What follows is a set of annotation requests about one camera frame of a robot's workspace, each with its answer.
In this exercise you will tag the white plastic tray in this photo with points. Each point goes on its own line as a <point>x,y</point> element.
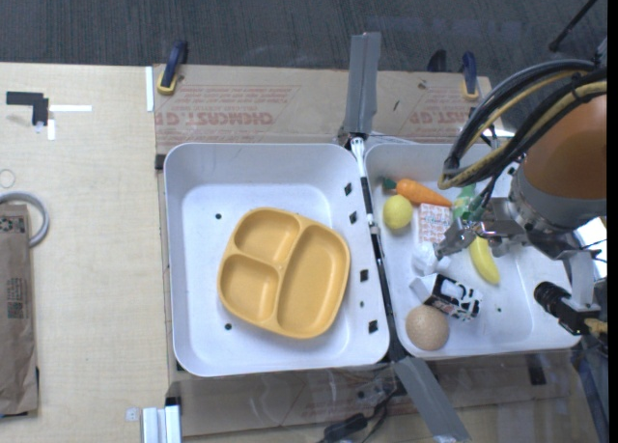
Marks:
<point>512,320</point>
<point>203,286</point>

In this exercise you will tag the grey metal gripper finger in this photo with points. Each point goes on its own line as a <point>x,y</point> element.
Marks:
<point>506,245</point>
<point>454,239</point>

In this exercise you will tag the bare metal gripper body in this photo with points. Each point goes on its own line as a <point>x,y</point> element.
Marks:
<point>504,219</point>

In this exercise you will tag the yellow lemon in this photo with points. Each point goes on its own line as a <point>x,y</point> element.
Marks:
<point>398,212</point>

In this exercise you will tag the orange and white carton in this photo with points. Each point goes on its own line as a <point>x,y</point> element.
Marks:
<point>431,224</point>

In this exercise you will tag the yellow banana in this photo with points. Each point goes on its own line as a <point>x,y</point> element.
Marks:
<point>485,262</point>

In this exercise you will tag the brown cardboard board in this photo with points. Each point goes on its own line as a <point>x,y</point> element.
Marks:
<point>251,108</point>

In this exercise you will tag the white crumpled lump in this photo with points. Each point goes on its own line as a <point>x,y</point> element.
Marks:
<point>425,260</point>

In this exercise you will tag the green and yellow packet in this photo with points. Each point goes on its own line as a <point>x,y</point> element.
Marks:
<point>464,195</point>

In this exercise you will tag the black cylinder on white bracket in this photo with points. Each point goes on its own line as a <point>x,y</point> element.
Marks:
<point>562,303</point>

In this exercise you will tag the brown paper bag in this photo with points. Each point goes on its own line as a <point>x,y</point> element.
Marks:
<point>17,315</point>

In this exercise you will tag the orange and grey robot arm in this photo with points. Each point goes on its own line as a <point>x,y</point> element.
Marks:
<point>570,161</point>

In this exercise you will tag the yellow divided plate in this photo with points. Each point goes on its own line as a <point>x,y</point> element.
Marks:
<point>289,277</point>

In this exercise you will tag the beige round ball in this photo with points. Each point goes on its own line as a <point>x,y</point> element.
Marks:
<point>427,327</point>

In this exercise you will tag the black and white milk carton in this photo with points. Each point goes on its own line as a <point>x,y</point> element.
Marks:
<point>456,298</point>

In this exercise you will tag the orange carrot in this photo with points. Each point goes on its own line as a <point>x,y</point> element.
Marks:
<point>420,191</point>

